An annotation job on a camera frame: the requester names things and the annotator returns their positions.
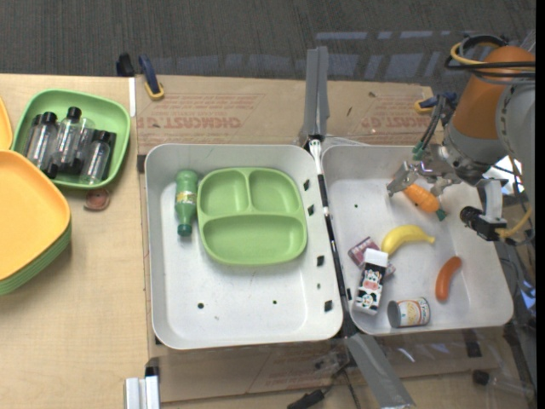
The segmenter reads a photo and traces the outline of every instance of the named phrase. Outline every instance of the banana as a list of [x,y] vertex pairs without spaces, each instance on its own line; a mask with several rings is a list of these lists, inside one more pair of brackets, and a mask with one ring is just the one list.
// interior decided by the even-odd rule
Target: banana
[[428,235],[416,224],[404,224],[393,228],[386,234],[382,240],[381,250],[392,255],[404,243],[416,241],[427,241],[433,244],[435,237]]

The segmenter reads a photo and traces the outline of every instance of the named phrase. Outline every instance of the gray floor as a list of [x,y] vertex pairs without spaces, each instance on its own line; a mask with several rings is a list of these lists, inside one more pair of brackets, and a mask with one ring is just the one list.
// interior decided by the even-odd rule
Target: gray floor
[[522,44],[536,0],[0,0],[0,27],[2,73],[116,76],[127,52],[137,71],[147,54],[157,74],[303,79],[307,50],[325,45],[330,80],[461,94],[468,75],[444,69],[450,47],[465,33]]

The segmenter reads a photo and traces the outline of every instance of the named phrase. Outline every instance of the robotic arm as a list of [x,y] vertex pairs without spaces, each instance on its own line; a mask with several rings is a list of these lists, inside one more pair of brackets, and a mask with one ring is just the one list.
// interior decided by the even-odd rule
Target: robotic arm
[[[484,61],[463,56],[482,43],[495,47]],[[458,65],[449,66],[453,60]],[[456,44],[445,65],[473,75],[450,118],[445,116],[445,105],[451,99],[438,95],[430,128],[413,149],[416,162],[404,162],[399,167],[387,185],[388,194],[403,191],[420,176],[433,184],[431,191],[436,196],[461,182],[482,187],[486,211],[466,207],[460,218],[483,239],[499,240],[505,237],[507,223],[502,219],[502,184],[484,177],[491,166],[506,156],[512,159],[514,173],[524,184],[535,212],[536,58],[499,37],[478,36]],[[439,121],[444,125],[443,142],[429,144]],[[522,164],[522,171],[518,171],[515,159]],[[530,216],[531,210],[521,222]]]

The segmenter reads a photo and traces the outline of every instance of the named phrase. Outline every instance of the wooden table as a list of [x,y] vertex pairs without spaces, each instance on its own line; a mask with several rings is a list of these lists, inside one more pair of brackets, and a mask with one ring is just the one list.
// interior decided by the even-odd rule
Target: wooden table
[[[39,91],[74,89],[101,95],[130,109],[129,80],[41,75],[0,75],[13,129]],[[123,408],[123,384],[142,377],[149,360],[145,247],[141,186],[136,168],[136,125],[112,201],[101,212],[83,208],[85,192],[62,189],[72,210],[72,242],[39,275],[0,297],[0,407]],[[498,335],[498,356],[513,368]],[[520,399],[476,389],[467,373],[404,379],[417,407],[526,407]],[[362,407],[377,407],[370,389],[355,385]],[[185,401],[164,407],[286,407],[303,391]],[[348,386],[335,386],[321,406],[355,407]]]

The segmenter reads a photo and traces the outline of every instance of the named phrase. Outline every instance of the green bottle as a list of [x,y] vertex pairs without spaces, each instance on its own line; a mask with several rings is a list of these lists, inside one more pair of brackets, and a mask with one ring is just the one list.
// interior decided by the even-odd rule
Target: green bottle
[[191,236],[192,223],[197,215],[197,173],[182,170],[176,175],[175,210],[178,215],[178,234]]

